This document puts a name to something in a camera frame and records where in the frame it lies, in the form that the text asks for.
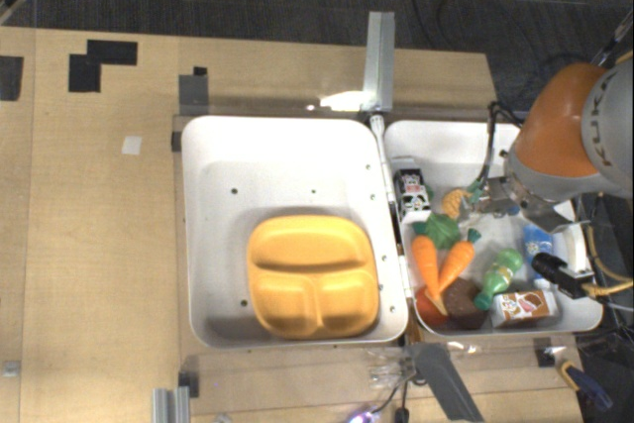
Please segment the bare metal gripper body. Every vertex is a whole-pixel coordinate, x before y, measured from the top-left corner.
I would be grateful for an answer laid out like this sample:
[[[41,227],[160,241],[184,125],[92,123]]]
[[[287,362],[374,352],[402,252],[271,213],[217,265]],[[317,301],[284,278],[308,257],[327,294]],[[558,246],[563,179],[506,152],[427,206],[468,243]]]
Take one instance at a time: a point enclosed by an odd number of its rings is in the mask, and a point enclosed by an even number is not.
[[[478,211],[498,216],[521,213],[543,231],[555,234],[571,226],[571,220],[557,212],[556,205],[529,191],[514,176],[501,176],[487,181]]]

